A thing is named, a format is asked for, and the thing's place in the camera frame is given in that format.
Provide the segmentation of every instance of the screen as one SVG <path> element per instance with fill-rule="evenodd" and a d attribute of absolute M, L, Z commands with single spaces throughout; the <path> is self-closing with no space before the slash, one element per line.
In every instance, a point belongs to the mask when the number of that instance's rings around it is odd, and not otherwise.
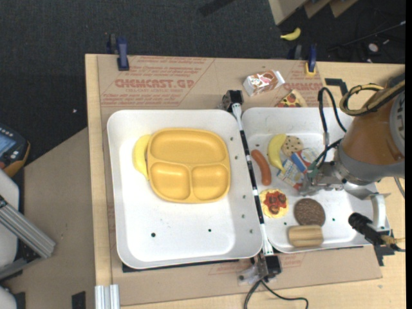
<path fill-rule="evenodd" d="M 15 145 L 15 141 L 10 137 L 0 133 L 0 157 L 5 153 L 9 148 Z"/>

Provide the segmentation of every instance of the black electronic device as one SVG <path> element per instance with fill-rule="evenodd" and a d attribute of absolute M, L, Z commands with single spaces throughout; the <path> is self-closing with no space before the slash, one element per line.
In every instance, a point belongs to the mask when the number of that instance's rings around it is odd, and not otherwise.
<path fill-rule="evenodd" d="M 0 123 L 0 169 L 13 177 L 24 166 L 30 143 L 17 131 Z"/>

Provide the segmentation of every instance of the wooden table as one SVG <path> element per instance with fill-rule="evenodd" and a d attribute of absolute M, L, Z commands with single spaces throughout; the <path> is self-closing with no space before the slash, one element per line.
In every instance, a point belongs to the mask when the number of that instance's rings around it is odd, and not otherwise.
<path fill-rule="evenodd" d="M 113 283 L 109 250 L 108 208 L 104 157 L 102 150 L 102 122 L 100 116 L 100 91 L 98 56 L 86 55 L 86 85 L 88 100 L 88 129 L 90 145 L 91 193 L 93 200 L 93 233 L 95 251 L 96 284 L 108 286 Z M 279 65 L 286 61 L 276 60 Z M 318 62 L 317 71 L 324 78 L 344 79 L 348 88 L 367 82 L 383 84 L 388 78 L 405 70 L 400 64 L 355 64 Z M 386 198 L 387 215 L 396 237 L 405 235 L 405 203 L 393 179 L 384 179 L 378 184 L 381 193 L 390 192 Z M 339 283 L 334 285 L 309 286 L 282 290 L 286 297 L 306 297 L 310 308 L 405 308 L 406 307 L 406 257 L 403 253 L 384 258 L 382 279 Z M 125 308 L 242 308 L 245 294 L 206 297 L 167 303 L 152 303 Z M 268 292 L 257 292 L 250 301 L 250 308 L 303 308 L 303 303 L 289 303 L 274 299 Z"/>

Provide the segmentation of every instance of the toy pizza slice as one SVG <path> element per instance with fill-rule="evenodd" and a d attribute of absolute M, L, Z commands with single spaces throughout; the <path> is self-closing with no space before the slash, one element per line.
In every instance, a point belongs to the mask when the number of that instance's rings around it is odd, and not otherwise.
<path fill-rule="evenodd" d="M 306 106 L 308 106 L 308 104 L 306 104 L 306 101 L 296 89 L 293 89 L 277 103 L 278 108 L 300 108 Z"/>

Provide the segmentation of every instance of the yellow plastic plate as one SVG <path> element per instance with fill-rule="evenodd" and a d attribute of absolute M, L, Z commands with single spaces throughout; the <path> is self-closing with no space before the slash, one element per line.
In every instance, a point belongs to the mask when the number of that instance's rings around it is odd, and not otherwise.
<path fill-rule="evenodd" d="M 217 201 L 230 187 L 226 144 L 201 129 L 166 128 L 153 134 L 147 146 L 147 172 L 154 192 L 174 202 Z"/>

